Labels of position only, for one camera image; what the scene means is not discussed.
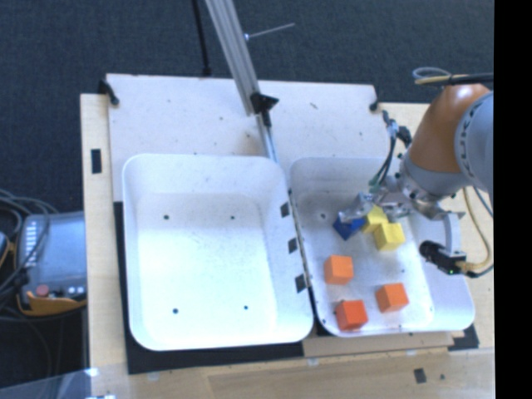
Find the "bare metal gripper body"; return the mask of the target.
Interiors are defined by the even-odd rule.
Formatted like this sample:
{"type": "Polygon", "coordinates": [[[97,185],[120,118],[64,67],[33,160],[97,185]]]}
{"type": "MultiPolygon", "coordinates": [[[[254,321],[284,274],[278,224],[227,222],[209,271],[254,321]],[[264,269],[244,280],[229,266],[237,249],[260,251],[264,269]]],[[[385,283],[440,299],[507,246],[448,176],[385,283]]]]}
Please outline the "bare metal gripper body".
{"type": "Polygon", "coordinates": [[[400,205],[428,219],[440,219],[446,211],[440,196],[431,195],[406,175],[388,175],[372,186],[372,201],[381,209],[384,205],[400,205]]]}

